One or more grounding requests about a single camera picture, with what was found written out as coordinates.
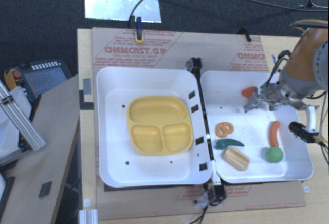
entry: green ball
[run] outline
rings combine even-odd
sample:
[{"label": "green ball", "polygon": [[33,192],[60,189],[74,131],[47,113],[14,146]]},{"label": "green ball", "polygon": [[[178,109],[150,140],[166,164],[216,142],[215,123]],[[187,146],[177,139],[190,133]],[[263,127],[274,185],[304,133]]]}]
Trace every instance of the green ball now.
[{"label": "green ball", "polygon": [[278,147],[271,147],[266,151],[266,159],[270,163],[279,163],[283,158],[283,152]]}]

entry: pretzel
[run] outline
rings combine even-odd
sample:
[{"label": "pretzel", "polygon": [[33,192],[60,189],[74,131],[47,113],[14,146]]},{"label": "pretzel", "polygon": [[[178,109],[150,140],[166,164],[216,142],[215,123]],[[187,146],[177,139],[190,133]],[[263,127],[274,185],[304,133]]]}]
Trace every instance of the pretzel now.
[{"label": "pretzel", "polygon": [[228,134],[231,134],[234,130],[234,127],[229,122],[222,122],[219,123],[216,127],[216,135],[223,138],[226,137]]}]

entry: blue clamp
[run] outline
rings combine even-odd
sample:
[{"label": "blue clamp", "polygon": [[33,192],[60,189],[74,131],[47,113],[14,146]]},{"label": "blue clamp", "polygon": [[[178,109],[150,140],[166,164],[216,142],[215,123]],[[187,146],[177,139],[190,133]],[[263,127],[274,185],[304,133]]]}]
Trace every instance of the blue clamp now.
[{"label": "blue clamp", "polygon": [[143,32],[142,32],[142,18],[141,17],[138,17],[136,19],[135,41],[136,41],[136,43],[144,42],[144,35],[143,35]]}]

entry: sausage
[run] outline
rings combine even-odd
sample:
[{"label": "sausage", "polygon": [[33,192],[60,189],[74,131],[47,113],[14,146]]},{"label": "sausage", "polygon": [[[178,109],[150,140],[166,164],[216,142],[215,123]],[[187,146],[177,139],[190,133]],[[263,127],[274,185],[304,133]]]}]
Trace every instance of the sausage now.
[{"label": "sausage", "polygon": [[269,130],[269,141],[272,147],[279,147],[278,139],[277,139],[277,131],[280,126],[280,122],[274,121]]}]

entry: green pepper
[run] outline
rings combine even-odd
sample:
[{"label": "green pepper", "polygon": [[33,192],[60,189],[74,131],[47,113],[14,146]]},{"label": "green pepper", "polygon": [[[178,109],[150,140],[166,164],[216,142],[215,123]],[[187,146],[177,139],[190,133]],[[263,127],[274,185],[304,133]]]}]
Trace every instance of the green pepper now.
[{"label": "green pepper", "polygon": [[218,140],[215,146],[215,149],[222,150],[230,145],[234,146],[245,146],[243,143],[236,141],[234,139],[226,138],[226,139],[221,139]]}]

